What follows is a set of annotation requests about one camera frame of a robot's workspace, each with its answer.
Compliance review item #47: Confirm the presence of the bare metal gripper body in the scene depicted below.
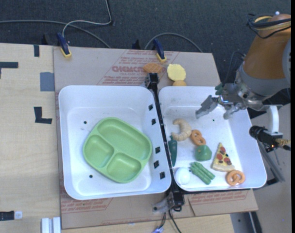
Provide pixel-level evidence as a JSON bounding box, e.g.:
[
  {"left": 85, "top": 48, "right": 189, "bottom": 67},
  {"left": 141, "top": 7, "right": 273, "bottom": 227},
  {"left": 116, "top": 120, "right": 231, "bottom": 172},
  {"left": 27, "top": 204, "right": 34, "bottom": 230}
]
[{"left": 219, "top": 82, "right": 269, "bottom": 111}]

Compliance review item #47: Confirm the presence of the pizza slice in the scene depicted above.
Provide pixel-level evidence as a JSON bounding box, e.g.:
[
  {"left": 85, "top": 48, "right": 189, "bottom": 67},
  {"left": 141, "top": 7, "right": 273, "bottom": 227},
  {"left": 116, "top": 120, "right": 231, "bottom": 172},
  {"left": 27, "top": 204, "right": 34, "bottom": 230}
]
[{"left": 211, "top": 142, "right": 236, "bottom": 172}]

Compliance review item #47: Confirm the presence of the orange pretzel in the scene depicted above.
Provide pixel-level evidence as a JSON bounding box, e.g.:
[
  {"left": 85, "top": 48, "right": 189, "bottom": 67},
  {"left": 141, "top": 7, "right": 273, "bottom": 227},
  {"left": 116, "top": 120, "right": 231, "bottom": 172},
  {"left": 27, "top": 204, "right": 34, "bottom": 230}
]
[
  {"left": 225, "top": 169, "right": 246, "bottom": 186},
  {"left": 190, "top": 129, "right": 207, "bottom": 146}
]

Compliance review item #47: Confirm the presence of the white plastic tray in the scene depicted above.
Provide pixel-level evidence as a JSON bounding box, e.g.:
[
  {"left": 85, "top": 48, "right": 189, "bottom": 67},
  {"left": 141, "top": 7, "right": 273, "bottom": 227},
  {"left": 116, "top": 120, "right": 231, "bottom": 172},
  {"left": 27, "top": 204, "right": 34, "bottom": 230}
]
[
  {"left": 158, "top": 85, "right": 268, "bottom": 192},
  {"left": 58, "top": 85, "right": 173, "bottom": 200}
]

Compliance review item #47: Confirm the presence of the brown cardboard board red print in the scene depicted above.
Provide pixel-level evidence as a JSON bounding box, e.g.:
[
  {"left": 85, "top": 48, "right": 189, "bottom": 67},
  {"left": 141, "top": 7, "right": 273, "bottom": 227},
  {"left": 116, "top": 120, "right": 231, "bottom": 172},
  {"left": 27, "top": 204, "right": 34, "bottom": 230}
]
[{"left": 52, "top": 46, "right": 259, "bottom": 230}]

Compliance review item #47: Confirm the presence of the green divided plate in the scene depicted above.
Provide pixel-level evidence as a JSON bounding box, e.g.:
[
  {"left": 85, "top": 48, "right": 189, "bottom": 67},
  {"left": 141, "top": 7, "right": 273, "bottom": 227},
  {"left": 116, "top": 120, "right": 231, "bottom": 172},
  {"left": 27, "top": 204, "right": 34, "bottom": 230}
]
[{"left": 82, "top": 116, "right": 153, "bottom": 184}]

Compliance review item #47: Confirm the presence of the dark green pepper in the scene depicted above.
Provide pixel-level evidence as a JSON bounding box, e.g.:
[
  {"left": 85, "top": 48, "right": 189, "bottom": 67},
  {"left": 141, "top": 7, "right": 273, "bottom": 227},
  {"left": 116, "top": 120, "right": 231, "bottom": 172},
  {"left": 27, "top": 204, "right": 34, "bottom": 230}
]
[{"left": 168, "top": 135, "right": 178, "bottom": 167}]

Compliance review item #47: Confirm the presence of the thin black rod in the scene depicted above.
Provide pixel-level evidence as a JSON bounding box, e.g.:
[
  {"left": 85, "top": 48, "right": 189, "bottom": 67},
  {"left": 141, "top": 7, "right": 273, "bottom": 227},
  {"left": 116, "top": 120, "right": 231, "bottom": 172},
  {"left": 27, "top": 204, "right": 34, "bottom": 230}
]
[{"left": 152, "top": 87, "right": 178, "bottom": 194}]

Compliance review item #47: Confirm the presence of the black cylinder on white bracket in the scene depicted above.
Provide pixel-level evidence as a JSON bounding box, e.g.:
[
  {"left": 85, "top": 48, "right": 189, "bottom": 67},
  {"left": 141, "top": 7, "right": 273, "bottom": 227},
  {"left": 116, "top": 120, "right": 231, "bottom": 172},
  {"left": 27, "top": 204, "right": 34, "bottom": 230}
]
[{"left": 249, "top": 105, "right": 284, "bottom": 148}]

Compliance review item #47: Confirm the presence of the green bell pepper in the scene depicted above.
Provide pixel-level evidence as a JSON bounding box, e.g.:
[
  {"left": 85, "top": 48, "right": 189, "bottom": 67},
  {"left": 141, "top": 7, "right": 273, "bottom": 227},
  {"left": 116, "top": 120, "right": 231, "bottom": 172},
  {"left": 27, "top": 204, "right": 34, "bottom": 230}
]
[{"left": 194, "top": 144, "right": 213, "bottom": 162}]

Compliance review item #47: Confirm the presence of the black block with wires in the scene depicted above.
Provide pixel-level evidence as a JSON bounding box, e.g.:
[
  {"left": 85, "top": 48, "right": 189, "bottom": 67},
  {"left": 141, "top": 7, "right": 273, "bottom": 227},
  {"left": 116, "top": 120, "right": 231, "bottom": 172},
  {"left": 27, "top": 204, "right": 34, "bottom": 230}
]
[
  {"left": 152, "top": 190, "right": 186, "bottom": 215},
  {"left": 144, "top": 72, "right": 160, "bottom": 90}
]

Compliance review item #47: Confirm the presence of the orange waffle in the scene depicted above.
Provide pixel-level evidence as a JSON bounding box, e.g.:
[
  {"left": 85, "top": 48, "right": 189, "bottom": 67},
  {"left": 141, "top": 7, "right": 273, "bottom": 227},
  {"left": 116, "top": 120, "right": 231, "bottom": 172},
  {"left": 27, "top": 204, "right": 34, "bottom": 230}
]
[{"left": 142, "top": 63, "right": 164, "bottom": 74}]

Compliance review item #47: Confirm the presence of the beige croissant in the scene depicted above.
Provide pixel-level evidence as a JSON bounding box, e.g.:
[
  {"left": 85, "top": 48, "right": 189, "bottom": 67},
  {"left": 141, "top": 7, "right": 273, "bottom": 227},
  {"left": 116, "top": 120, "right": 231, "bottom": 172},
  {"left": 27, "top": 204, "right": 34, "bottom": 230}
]
[{"left": 171, "top": 118, "right": 192, "bottom": 142}]

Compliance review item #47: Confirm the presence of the white egg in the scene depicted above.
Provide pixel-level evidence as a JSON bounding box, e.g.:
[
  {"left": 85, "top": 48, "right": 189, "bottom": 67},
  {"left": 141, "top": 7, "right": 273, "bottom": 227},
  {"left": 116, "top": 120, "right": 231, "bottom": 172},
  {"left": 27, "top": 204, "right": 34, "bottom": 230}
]
[{"left": 174, "top": 167, "right": 191, "bottom": 185}]

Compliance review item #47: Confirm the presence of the yellow corn piece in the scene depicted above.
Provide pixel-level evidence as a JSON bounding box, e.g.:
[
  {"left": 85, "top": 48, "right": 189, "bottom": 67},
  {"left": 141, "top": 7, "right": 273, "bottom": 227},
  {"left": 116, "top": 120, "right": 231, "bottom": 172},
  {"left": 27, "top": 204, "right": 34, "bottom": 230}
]
[{"left": 166, "top": 64, "right": 187, "bottom": 81}]

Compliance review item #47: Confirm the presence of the green asparagus bundle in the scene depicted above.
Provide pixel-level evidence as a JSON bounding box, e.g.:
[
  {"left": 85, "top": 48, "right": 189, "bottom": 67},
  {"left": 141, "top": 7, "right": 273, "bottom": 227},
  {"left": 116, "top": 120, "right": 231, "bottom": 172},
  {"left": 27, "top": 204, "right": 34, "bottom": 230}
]
[{"left": 189, "top": 161, "right": 216, "bottom": 185}]

